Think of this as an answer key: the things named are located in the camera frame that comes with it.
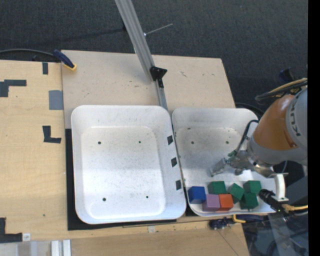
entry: black tape marking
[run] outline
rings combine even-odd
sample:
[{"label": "black tape marking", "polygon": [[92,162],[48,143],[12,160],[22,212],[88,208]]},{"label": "black tape marking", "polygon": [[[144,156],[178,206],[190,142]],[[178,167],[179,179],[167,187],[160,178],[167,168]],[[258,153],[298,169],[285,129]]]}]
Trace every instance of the black tape marking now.
[{"label": "black tape marking", "polygon": [[0,82],[0,97],[8,97],[9,86],[5,82]]},{"label": "black tape marking", "polygon": [[178,161],[177,161],[177,158],[176,158],[176,157],[171,159],[171,165],[172,165],[172,167],[175,167],[175,166],[177,165],[177,163],[178,163]]},{"label": "black tape marking", "polygon": [[0,218],[0,244],[22,242],[22,233],[18,234],[6,234],[6,218]]},{"label": "black tape marking", "polygon": [[42,74],[43,75],[48,75],[49,70],[48,70],[48,63],[47,62],[42,62]]},{"label": "black tape marking", "polygon": [[8,79],[5,79],[4,82],[8,86],[27,86],[27,80],[8,80]]},{"label": "black tape marking", "polygon": [[0,97],[9,96],[9,86],[27,86],[27,80],[7,80],[0,82]]},{"label": "black tape marking", "polygon": [[61,90],[49,91],[49,110],[64,110],[64,99]]},{"label": "black tape marking", "polygon": [[175,187],[176,190],[180,190],[182,188],[182,183],[180,179],[175,182]]},{"label": "black tape marking", "polygon": [[174,138],[172,137],[172,135],[167,137],[167,139],[168,139],[168,145],[170,145],[172,142],[174,142]]},{"label": "black tape marking", "polygon": [[43,142],[48,143],[61,143],[61,138],[52,138],[51,137],[51,126],[44,125],[42,126],[44,139]]}]

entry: purple cube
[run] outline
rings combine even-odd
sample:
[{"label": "purple cube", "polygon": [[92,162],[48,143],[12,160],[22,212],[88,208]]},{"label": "purple cube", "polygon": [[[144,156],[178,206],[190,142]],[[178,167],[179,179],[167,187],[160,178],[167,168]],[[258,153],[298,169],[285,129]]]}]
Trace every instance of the purple cube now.
[{"label": "purple cube", "polygon": [[205,212],[215,212],[220,209],[218,194],[207,194],[206,201],[202,203],[202,210]]}]

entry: toy block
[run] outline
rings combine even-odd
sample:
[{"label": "toy block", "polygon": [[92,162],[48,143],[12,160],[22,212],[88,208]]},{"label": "toy block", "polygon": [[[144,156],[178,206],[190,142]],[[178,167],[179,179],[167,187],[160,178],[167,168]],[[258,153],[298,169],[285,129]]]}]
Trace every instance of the toy block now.
[{"label": "toy block", "polygon": [[218,194],[207,194],[205,202],[202,203],[202,210],[205,212],[215,212],[221,208]]},{"label": "toy block", "polygon": [[219,211],[229,211],[232,207],[234,207],[234,202],[232,200],[231,194],[219,194],[220,200],[220,209]]},{"label": "toy block", "polygon": [[244,192],[245,190],[236,183],[233,183],[228,188],[228,193],[232,195],[232,200],[234,204],[241,200],[242,196],[244,195]]},{"label": "toy block", "polygon": [[256,193],[244,193],[240,200],[240,208],[251,210],[259,205]]},{"label": "toy block", "polygon": [[215,195],[226,194],[227,190],[226,190],[225,182],[224,181],[210,182],[210,184],[208,185],[208,191],[209,191],[209,194],[215,194]]},{"label": "toy block", "polygon": [[192,186],[188,190],[190,204],[202,204],[206,201],[206,191],[204,186]]},{"label": "toy block", "polygon": [[260,192],[261,183],[259,180],[248,180],[246,183],[243,184],[244,191],[246,193],[256,193]]}]

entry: green cube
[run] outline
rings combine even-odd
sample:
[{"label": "green cube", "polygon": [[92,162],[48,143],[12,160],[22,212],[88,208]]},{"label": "green cube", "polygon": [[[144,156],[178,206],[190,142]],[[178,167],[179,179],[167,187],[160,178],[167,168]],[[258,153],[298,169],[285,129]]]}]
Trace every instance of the green cube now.
[{"label": "green cube", "polygon": [[261,183],[259,180],[248,180],[243,184],[244,191],[247,193],[258,194],[261,190]]},{"label": "green cube", "polygon": [[245,193],[245,190],[240,187],[238,184],[233,183],[229,188],[228,188],[228,193],[232,195],[232,200],[233,203],[237,203],[241,200],[242,196]]},{"label": "green cube", "polygon": [[224,181],[212,181],[208,185],[209,194],[227,194],[226,185]]},{"label": "green cube", "polygon": [[240,200],[240,208],[243,209],[254,209],[259,205],[256,193],[244,193]]}]

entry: black tape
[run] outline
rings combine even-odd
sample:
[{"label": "black tape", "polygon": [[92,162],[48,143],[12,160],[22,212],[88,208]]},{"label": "black tape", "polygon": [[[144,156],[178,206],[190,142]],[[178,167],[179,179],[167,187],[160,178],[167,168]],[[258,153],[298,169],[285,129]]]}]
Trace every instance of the black tape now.
[{"label": "black tape", "polygon": [[178,161],[177,161],[177,158],[176,158],[176,157],[171,159],[171,165],[172,165],[172,167],[175,167],[175,166],[177,165],[177,163],[178,163]]},{"label": "black tape", "polygon": [[8,80],[0,82],[0,97],[9,96],[9,86],[27,86],[27,80]]},{"label": "black tape", "polygon": [[0,244],[22,242],[22,233],[6,234],[6,218],[0,218]]},{"label": "black tape", "polygon": [[42,129],[43,129],[43,135],[44,135],[43,142],[61,143],[61,138],[52,138],[51,137],[51,126],[44,125],[44,126],[42,126]]},{"label": "black tape", "polygon": [[174,138],[172,137],[172,135],[167,137],[167,140],[168,140],[168,145],[170,145],[172,142],[174,142]]},{"label": "black tape", "polygon": [[42,74],[43,75],[48,75],[49,70],[48,70],[48,63],[47,62],[42,62]]},{"label": "black tape", "polygon": [[27,86],[27,80],[8,80],[8,79],[5,79],[4,82],[8,86]]},{"label": "black tape", "polygon": [[5,82],[0,82],[0,97],[8,97],[9,86]]},{"label": "black tape", "polygon": [[175,182],[175,188],[176,190],[180,190],[182,188],[182,183],[180,179]]}]

